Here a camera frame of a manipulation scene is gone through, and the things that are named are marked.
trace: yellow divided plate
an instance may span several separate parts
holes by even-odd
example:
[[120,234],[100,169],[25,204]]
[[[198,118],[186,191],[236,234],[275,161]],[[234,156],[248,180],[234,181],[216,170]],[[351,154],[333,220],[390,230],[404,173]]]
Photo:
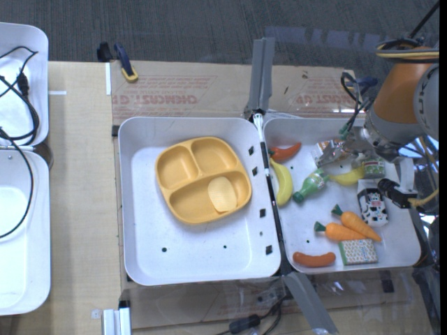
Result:
[[156,180],[171,212],[190,223],[215,221],[251,197],[247,172],[233,149],[217,137],[197,137],[165,149]]

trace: plastic bottle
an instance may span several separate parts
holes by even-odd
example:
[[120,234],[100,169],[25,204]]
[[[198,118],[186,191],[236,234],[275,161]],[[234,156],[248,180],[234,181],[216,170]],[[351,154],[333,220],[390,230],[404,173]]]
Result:
[[293,199],[297,203],[301,203],[304,199],[320,191],[329,180],[329,175],[326,175],[322,169],[316,169],[311,173],[302,183],[301,189],[293,194]]

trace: gray floor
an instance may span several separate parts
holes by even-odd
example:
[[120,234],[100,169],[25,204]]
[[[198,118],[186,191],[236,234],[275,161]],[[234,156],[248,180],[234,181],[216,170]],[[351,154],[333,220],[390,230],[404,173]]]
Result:
[[[374,46],[407,35],[437,0],[0,0],[0,21],[31,24],[50,61],[98,61],[100,42],[129,58],[250,64],[253,39],[276,38],[274,63],[337,66],[379,79]],[[420,31],[439,39],[439,9]]]

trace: sausage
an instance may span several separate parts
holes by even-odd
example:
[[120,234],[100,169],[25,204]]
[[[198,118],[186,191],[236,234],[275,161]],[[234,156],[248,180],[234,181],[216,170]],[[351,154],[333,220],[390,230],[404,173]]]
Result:
[[327,252],[322,255],[307,255],[301,252],[294,252],[293,261],[306,267],[325,267],[335,262],[335,253]]

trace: table surface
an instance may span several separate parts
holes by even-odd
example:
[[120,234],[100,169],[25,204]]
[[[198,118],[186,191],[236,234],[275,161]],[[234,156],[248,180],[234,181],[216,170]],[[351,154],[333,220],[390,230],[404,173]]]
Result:
[[[47,301],[35,311],[0,318],[1,335],[99,335],[101,311],[118,307],[122,265],[112,103],[106,87],[105,64],[49,63],[52,285]],[[407,301],[331,310],[340,334],[430,334],[419,287],[406,280],[402,277]],[[2,332],[8,322],[10,332]],[[226,329],[228,323],[218,322],[134,333],[215,334]],[[274,334],[285,333],[313,331],[295,313],[284,315]]]

